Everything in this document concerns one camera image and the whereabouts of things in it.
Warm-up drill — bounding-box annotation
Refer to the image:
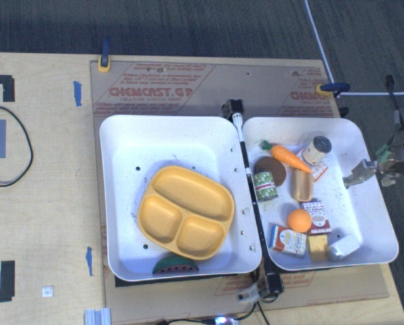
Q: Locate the white plastic tray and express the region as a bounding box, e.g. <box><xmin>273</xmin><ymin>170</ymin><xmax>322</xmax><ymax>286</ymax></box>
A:
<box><xmin>99</xmin><ymin>114</ymin><xmax>263</xmax><ymax>282</ymax></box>
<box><xmin>242</xmin><ymin>116</ymin><xmax>400</xmax><ymax>272</ymax></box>

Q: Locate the black block with thin wires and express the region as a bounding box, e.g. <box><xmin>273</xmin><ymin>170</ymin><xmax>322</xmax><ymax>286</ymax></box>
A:
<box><xmin>221</xmin><ymin>98</ymin><xmax>245</xmax><ymax>120</ymax></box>
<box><xmin>256</xmin><ymin>259</ymin><xmax>285</xmax><ymax>299</ymax></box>

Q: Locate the green and white can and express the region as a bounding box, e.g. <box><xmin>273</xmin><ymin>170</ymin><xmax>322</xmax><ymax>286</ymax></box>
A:
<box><xmin>252</xmin><ymin>171</ymin><xmax>279</xmax><ymax>202</ymax></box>

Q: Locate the tan hot dog bun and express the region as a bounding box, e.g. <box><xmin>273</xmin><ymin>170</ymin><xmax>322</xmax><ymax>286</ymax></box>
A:
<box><xmin>291</xmin><ymin>168</ymin><xmax>315</xmax><ymax>202</ymax></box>

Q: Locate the white bottle with silver cap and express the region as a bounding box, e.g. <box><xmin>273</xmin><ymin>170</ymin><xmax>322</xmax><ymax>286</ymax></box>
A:
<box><xmin>327</xmin><ymin>233</ymin><xmax>361</xmax><ymax>263</ymax></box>

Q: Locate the brown round biscuit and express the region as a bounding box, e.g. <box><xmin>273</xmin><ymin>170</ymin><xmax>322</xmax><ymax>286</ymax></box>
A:
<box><xmin>254</xmin><ymin>156</ymin><xmax>287</xmax><ymax>188</ymax></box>

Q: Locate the orange ball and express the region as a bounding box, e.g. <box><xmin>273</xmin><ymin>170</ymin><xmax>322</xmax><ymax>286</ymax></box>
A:
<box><xmin>287</xmin><ymin>208</ymin><xmax>313</xmax><ymax>234</ymax></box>

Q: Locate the yellow divided plate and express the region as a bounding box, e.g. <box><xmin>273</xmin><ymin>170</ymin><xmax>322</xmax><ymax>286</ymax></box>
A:
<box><xmin>137</xmin><ymin>165</ymin><xmax>236</xmax><ymax>261</ymax></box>

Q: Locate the beige can with dark lid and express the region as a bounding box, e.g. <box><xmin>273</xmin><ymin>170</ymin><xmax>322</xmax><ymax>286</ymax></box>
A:
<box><xmin>302</xmin><ymin>135</ymin><xmax>333</xmax><ymax>167</ymax></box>

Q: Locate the thin black and white rod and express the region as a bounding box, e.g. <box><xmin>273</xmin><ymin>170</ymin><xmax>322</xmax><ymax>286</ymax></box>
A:
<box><xmin>232</xmin><ymin>112</ymin><xmax>274</xmax><ymax>274</ymax></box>

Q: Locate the red and white carton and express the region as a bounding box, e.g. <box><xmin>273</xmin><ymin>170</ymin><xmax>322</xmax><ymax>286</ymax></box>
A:
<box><xmin>299</xmin><ymin>200</ymin><xmax>333</xmax><ymax>236</ymax></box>

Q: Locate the red and green watermelon slice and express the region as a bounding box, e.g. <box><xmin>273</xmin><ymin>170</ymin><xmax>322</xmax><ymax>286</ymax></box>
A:
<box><xmin>152</xmin><ymin>255</ymin><xmax>200</xmax><ymax>276</ymax></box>

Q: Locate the white and red packet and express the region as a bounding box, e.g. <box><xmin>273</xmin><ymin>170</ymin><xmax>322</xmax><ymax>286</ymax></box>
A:
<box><xmin>295</xmin><ymin>147</ymin><xmax>329</xmax><ymax>183</ymax></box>

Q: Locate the orange carrot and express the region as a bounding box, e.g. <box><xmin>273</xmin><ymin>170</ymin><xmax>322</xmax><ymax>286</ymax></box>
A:
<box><xmin>258</xmin><ymin>139</ymin><xmax>312</xmax><ymax>174</ymax></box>

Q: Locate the orange white and blue carton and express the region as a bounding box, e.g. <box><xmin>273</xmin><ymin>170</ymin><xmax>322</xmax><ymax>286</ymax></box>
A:
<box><xmin>268</xmin><ymin>224</ymin><xmax>308</xmax><ymax>259</ymax></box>

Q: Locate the brown cardboard board red print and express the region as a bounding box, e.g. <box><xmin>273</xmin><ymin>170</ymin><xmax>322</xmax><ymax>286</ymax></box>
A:
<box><xmin>89</xmin><ymin>58</ymin><xmax>390</xmax><ymax>322</ymax></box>

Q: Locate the yellow cheese block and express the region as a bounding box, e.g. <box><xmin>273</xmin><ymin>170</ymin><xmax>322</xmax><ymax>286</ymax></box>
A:
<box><xmin>306</xmin><ymin>234</ymin><xmax>329</xmax><ymax>263</ymax></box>

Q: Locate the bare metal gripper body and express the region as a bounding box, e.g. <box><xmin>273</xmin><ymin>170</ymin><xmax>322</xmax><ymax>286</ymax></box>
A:
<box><xmin>374</xmin><ymin>146</ymin><xmax>404</xmax><ymax>178</ymax></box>

